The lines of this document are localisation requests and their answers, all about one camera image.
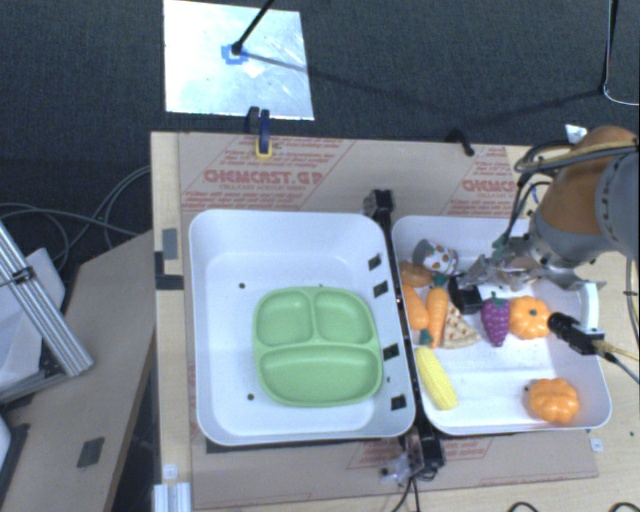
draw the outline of orange pumpkin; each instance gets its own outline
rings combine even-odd
[[[529,390],[529,407],[543,420],[568,423],[580,409],[580,402],[566,380],[540,379]]]
[[[546,336],[550,315],[547,305],[540,299],[530,295],[517,297],[511,301],[509,330],[525,340]]]

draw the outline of orange carrot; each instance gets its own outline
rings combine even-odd
[[[408,284],[402,285],[404,305],[409,318],[409,327],[420,331],[429,325],[429,313],[418,293]]]
[[[427,294],[427,311],[429,312],[429,334],[433,338],[432,347],[440,344],[444,322],[449,309],[449,294],[441,286],[435,286]]]

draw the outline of purple fruit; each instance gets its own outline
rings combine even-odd
[[[482,303],[480,318],[494,347],[501,347],[509,334],[509,308],[509,301],[498,299],[493,292],[491,298]]]

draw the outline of green plate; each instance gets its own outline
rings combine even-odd
[[[347,405],[369,398],[382,382],[371,311],[339,288],[284,288],[265,295],[253,317],[253,351],[260,384],[286,405]]]

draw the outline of yellow corn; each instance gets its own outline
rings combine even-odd
[[[438,358],[429,347],[416,348],[416,364],[422,383],[438,409],[453,409],[458,396]]]

